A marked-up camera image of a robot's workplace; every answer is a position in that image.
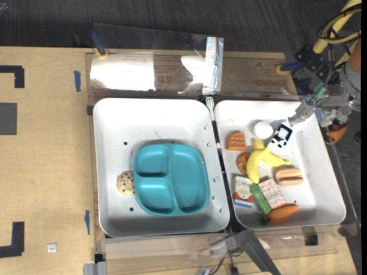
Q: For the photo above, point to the pink patterned carton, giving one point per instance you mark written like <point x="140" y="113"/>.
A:
<point x="273" y="193"/>

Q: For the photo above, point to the green bottle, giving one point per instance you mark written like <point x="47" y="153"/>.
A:
<point x="261" y="199"/>

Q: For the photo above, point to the brown doughnut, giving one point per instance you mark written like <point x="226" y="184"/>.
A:
<point x="241" y="162"/>

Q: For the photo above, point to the beige chocolate chip biscuit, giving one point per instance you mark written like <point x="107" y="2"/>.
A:
<point x="125" y="183"/>

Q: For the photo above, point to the small white square block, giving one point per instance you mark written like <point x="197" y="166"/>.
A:
<point x="52" y="247"/>

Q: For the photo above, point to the black and white carton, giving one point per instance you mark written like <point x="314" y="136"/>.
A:
<point x="282" y="135"/>

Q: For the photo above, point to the red white blue carton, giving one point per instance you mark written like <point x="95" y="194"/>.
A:
<point x="242" y="192"/>

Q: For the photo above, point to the white round cup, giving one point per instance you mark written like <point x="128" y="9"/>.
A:
<point x="263" y="130"/>

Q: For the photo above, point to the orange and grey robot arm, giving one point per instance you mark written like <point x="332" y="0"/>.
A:
<point x="355" y="67"/>

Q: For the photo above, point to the yellow banana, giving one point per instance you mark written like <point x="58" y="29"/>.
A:
<point x="253" y="165"/>

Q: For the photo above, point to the white plastic tray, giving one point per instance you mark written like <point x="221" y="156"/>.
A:
<point x="315" y="165"/>
<point x="120" y="125"/>

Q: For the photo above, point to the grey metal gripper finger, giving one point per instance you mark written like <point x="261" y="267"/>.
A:
<point x="301" y="113"/>

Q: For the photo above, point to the sausage in bread bun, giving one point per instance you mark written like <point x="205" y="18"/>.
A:
<point x="289" y="177"/>

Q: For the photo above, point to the blue divided plate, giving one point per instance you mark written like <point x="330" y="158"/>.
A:
<point x="186" y="179"/>

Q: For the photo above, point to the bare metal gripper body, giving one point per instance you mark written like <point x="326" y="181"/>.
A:
<point x="334" y="102"/>

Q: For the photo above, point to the orange carrot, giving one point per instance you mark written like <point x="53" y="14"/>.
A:
<point x="284" y="214"/>

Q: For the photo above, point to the orange waffle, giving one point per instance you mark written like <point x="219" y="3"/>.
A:
<point x="236" y="142"/>

